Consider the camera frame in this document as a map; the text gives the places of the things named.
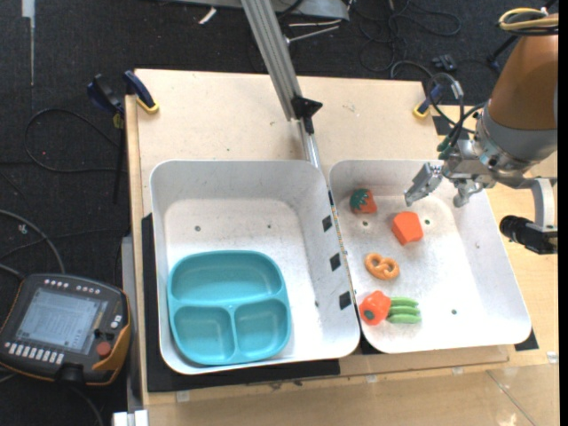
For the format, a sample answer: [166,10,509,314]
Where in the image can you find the orange toy bell pepper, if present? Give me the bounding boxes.
[358,289,392,327]

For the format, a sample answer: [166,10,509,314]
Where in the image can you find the orange toy pretzel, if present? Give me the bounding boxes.
[364,252,400,281]

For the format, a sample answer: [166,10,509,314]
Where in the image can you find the pale wood board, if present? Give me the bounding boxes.
[125,67,559,410]

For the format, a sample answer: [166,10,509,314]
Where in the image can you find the orange toy carrot piece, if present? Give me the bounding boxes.
[390,211,425,247]

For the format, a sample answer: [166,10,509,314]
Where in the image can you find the white plastic tray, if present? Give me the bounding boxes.
[149,159,361,375]
[328,159,533,355]

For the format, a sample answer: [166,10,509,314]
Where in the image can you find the red toy strawberry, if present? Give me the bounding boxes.
[349,187,379,216]

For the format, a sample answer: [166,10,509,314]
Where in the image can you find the blue divided plate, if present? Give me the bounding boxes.
[166,249,293,367]

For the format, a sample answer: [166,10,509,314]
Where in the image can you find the black cylinder on white bracket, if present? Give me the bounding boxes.
[499,177,559,256]

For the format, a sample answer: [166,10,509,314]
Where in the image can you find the green toy pea pods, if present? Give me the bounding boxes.
[385,296,422,326]

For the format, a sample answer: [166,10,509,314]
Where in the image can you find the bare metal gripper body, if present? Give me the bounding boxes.
[441,136,534,190]

